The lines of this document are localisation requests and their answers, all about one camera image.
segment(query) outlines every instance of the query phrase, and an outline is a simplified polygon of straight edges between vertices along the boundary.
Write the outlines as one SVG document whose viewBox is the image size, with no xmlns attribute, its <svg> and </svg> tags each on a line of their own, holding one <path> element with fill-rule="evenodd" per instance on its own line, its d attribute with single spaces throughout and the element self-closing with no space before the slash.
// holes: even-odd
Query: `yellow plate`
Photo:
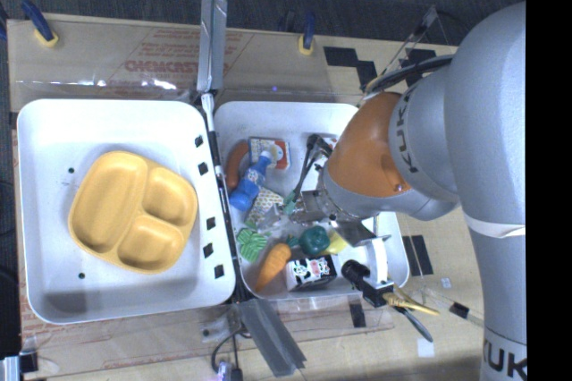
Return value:
<svg viewBox="0 0 572 381">
<path fill-rule="evenodd" d="M 187 180 L 148 158 L 114 151 L 89 169 L 68 225 L 87 252 L 129 270 L 160 273 L 183 252 L 197 211 Z"/>
</svg>

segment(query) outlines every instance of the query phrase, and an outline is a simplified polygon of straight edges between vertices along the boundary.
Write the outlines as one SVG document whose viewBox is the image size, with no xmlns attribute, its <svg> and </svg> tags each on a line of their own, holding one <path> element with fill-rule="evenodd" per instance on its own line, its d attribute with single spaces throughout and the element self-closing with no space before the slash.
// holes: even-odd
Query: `clear packing tape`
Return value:
<svg viewBox="0 0 572 381">
<path fill-rule="evenodd" d="M 59 36 L 53 47 L 35 36 L 30 21 L 8 21 L 14 112 L 38 98 L 189 101 L 197 86 L 198 25 L 45 16 Z M 302 55 L 297 39 L 227 30 L 223 91 L 228 94 L 222 99 L 333 100 L 323 52 Z"/>
</svg>

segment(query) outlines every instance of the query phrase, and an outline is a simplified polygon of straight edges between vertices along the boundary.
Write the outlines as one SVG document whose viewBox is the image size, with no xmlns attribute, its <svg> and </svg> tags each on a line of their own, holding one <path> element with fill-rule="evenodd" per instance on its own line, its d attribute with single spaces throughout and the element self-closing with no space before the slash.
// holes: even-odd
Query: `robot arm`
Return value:
<svg viewBox="0 0 572 381">
<path fill-rule="evenodd" d="M 484 293 L 482 380 L 526 379 L 526 4 L 465 38 L 448 66 L 358 110 L 316 204 L 337 220 L 381 211 L 432 220 L 459 204 Z"/>
</svg>

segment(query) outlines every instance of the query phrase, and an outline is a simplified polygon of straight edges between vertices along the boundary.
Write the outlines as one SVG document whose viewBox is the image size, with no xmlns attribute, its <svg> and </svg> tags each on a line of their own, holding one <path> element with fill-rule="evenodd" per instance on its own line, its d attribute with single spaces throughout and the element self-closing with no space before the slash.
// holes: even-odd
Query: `table surface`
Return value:
<svg viewBox="0 0 572 381">
<path fill-rule="evenodd" d="M 95 34 L 106 32 L 108 37 L 110 33 L 113 37 L 113 32 L 121 27 L 132 26 L 188 31 L 194 39 L 198 36 L 198 27 L 193 26 L 134 24 L 55 14 L 48 14 L 47 18 L 61 31 L 63 41 L 68 36 L 66 31 L 77 27 L 81 27 L 84 34 L 86 30 L 97 29 Z M 10 50 L 12 53 L 9 55 L 11 105 L 15 112 L 38 97 L 76 97 L 78 94 L 72 89 L 72 80 L 78 77 L 78 68 L 88 68 L 93 74 L 93 67 L 96 66 L 100 80 L 104 80 L 105 68 L 114 64 L 96 61 L 95 54 L 106 52 L 105 48 L 89 50 L 71 64 L 73 54 L 77 56 L 78 52 L 72 43 L 69 45 L 69 55 L 64 51 L 63 55 L 53 57 L 54 54 L 38 47 L 33 38 L 26 34 L 23 28 L 26 26 L 29 23 L 17 21 L 9 25 L 13 44 L 10 49 L 20 49 Z M 225 85 L 218 94 L 218 105 L 233 99 L 316 100 L 355 105 L 361 99 L 358 71 L 363 67 L 374 67 L 379 73 L 400 48 L 397 42 L 316 36 L 314 53 L 305 60 L 298 52 L 296 35 L 227 30 L 227 37 Z M 22 51 L 31 47 L 32 52 Z M 427 44 L 419 44 L 417 48 L 433 50 L 437 55 L 455 51 L 451 47 Z M 324 49 L 331 58 L 325 57 Z M 166 49 L 164 55 L 171 57 L 172 49 Z M 71 90 L 45 91 L 50 78 L 54 77 L 50 69 L 54 68 L 59 71 L 59 81 L 64 81 L 63 87 Z M 71 68 L 68 80 L 65 79 L 68 77 L 66 68 Z M 115 71 L 113 77 L 125 81 L 121 77 L 127 76 Z M 402 83 L 394 89 L 403 91 L 405 87 Z M 17 161 L 14 171 L 18 191 Z M 415 258 L 410 259 L 411 265 L 421 267 L 411 269 L 405 290 L 416 300 L 426 302 L 441 312 L 438 317 L 418 315 L 433 335 L 433 343 L 427 342 L 403 316 L 391 309 L 372 309 L 364 301 L 362 305 L 368 321 L 366 329 L 353 327 L 347 306 L 343 303 L 323 304 L 317 314 L 316 311 L 303 309 L 304 305 L 299 303 L 279 304 L 277 308 L 282 320 L 307 358 L 305 367 L 286 379 L 478 379 L 483 298 L 475 254 L 462 212 L 458 209 L 431 222 L 420 222 L 404 215 L 398 215 L 398 220 L 404 239 L 413 241 L 415 244 L 412 245 L 416 247 L 419 242 L 425 247 L 423 252 L 415 250 Z M 200 327 L 209 322 L 218 309 L 73 326 L 52 326 L 39 320 L 26 300 L 20 218 L 17 224 L 22 284 L 22 339 L 24 348 L 37 350 L 39 364 L 39 371 L 26 375 L 26 379 L 176 381 L 189 377 L 205 380 L 215 378 L 210 364 L 210 353 L 215 343 L 201 340 Z M 421 254 L 426 254 L 426 258 L 420 259 Z M 451 312 L 451 306 L 455 304 L 469 309 L 467 318 Z M 239 337 L 237 344 L 245 380 L 273 379 L 272 371 L 252 341 Z M 233 361 L 231 344 L 222 347 L 219 360 Z"/>
</svg>

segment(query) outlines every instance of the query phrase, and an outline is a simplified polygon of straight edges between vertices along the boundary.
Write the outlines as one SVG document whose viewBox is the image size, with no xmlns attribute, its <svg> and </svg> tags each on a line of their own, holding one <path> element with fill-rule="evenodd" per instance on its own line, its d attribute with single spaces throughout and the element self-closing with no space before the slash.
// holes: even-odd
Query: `blue bottle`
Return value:
<svg viewBox="0 0 572 381">
<path fill-rule="evenodd" d="M 231 193 L 229 203 L 239 211 L 248 211 L 265 182 L 266 168 L 272 163 L 272 154 L 267 150 L 260 153 L 258 161 L 251 165 Z"/>
</svg>

